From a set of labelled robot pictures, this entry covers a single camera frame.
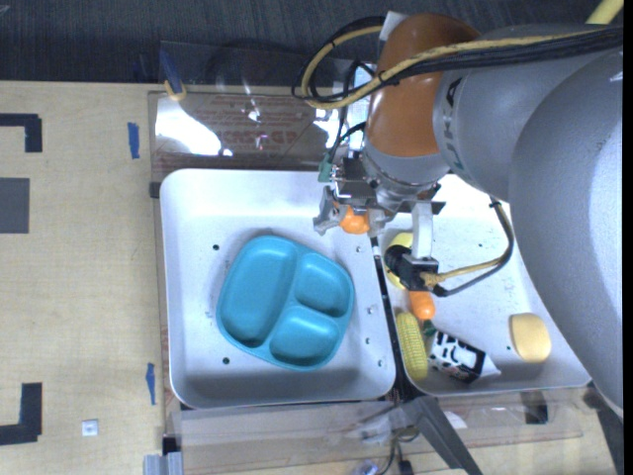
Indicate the orange carrot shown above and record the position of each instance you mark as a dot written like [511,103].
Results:
[422,306]

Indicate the yellow bread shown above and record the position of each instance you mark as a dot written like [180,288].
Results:
[530,337]

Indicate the blue divided plate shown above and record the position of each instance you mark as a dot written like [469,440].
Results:
[277,305]

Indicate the yellow toy fruit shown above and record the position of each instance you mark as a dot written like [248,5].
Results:
[401,239]

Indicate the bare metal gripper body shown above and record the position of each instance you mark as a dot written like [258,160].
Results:
[356,186]

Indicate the orange toy fruit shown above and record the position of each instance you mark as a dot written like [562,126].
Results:
[354,221]

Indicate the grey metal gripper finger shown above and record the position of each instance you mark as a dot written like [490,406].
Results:
[379,221]
[327,216]

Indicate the black and white carton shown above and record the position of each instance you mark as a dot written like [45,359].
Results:
[457,356]

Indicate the yellow corn cob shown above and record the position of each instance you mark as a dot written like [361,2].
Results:
[412,347]

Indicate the white plastic tray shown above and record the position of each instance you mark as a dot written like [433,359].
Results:
[475,285]
[198,216]

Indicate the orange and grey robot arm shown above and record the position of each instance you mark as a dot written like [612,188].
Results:
[544,141]

